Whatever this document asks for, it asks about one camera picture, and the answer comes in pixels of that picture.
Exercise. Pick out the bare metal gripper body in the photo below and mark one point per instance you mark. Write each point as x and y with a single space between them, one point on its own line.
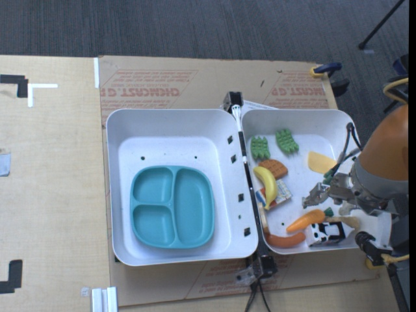
344 188

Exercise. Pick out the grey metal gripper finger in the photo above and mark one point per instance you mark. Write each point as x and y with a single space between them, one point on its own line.
311 201
322 188

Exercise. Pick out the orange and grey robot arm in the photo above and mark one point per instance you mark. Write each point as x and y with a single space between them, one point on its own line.
383 148

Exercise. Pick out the white plastic tray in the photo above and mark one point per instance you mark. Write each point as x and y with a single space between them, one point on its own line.
302 187
162 135

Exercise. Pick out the orange carrot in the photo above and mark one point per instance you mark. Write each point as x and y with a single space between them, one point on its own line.
307 221

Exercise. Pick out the yellow cheese slice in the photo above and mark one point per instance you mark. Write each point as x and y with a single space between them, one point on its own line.
320 163

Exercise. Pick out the small white printed carton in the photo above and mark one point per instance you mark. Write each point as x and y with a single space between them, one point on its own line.
283 192

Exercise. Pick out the black and white cow carton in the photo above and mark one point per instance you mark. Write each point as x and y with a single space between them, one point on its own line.
325 234

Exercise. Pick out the yellow banana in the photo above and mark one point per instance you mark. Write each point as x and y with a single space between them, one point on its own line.
269 184

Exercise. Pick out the orange sausage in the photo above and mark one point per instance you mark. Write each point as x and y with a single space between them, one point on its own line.
286 240

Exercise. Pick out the brown waffle biscuit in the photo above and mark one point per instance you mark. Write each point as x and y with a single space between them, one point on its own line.
276 168

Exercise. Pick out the tan wooden round piece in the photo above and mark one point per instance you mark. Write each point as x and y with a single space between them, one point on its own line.
264 218

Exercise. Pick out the green waffle piece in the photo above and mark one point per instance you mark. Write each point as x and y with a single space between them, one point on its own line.
287 141
260 148

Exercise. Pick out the thin black and white rod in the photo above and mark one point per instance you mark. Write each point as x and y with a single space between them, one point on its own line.
246 167

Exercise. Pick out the white paper sheet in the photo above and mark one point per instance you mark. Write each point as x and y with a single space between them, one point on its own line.
256 104

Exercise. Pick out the teal divided plate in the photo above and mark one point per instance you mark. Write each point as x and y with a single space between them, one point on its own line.
191 206

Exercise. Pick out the brown cardboard board red print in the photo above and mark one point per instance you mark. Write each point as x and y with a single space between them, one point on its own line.
201 83

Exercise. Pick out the black cylinder on white bracket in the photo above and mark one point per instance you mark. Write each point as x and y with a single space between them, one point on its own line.
373 250

